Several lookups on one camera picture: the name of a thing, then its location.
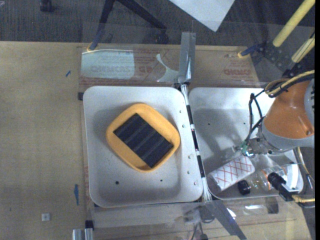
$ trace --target plastic bottle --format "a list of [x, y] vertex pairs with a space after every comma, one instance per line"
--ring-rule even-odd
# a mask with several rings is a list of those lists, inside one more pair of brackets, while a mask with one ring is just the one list
[[256, 173], [252, 174], [248, 178], [245, 178], [244, 180], [246, 180], [248, 185], [250, 186], [251, 192], [254, 192], [260, 189], [262, 189], [264, 192], [270, 192], [274, 188], [268, 181], [268, 175], [274, 172], [280, 175], [285, 181], [287, 181], [288, 177], [287, 177], [286, 167], [287, 166], [276, 165], [270, 168], [265, 168], [257, 171]]

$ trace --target blue mark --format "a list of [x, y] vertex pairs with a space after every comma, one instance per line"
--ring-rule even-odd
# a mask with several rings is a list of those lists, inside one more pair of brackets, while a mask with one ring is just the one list
[[78, 184], [74, 185], [73, 193], [74, 193], [74, 196], [75, 196], [76, 205], [78, 206], [79, 205], [79, 186], [78, 186]]

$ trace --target gray carpet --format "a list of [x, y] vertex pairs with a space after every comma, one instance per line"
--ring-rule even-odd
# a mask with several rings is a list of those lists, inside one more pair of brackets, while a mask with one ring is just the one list
[[[29, 42], [90, 42], [97, 30], [104, 0], [52, 0], [54, 12], [40, 11], [40, 0], [0, 0], [0, 40]], [[195, 31], [198, 45], [253, 45], [272, 40], [303, 0], [236, 0], [217, 32], [213, 32], [168, 0], [136, 0], [167, 26], [169, 43], [180, 43], [181, 31]], [[154, 30], [143, 19], [116, 2], [108, 19], [110, 34], [103, 42], [152, 43]], [[299, 47], [315, 27], [315, 8], [299, 24], [293, 34]], [[302, 64], [314, 68], [314, 50]], [[261, 70], [259, 77], [272, 75]], [[314, 175], [314, 150], [305, 150], [306, 163]], [[315, 239], [315, 210], [304, 212]]]

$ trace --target yellow tray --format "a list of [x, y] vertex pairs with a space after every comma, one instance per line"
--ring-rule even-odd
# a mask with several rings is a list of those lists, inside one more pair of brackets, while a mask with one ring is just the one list
[[[173, 147], [152, 168], [114, 134], [114, 131], [122, 126], [134, 114], [138, 114], [142, 117], [151, 127], [173, 145]], [[137, 103], [123, 111], [109, 125], [106, 130], [106, 141], [113, 151], [129, 166], [139, 172], [148, 173], [159, 168], [174, 154], [180, 145], [180, 135], [177, 129], [153, 107], [144, 103]]]

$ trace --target chair wheel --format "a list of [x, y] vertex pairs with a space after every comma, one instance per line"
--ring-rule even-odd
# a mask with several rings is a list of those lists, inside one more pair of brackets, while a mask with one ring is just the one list
[[166, 45], [169, 42], [169, 37], [165, 33], [158, 34], [155, 38], [155, 43], [159, 45]]
[[40, 11], [41, 12], [52, 12], [52, 3], [51, 0], [41, 0], [40, 1]]

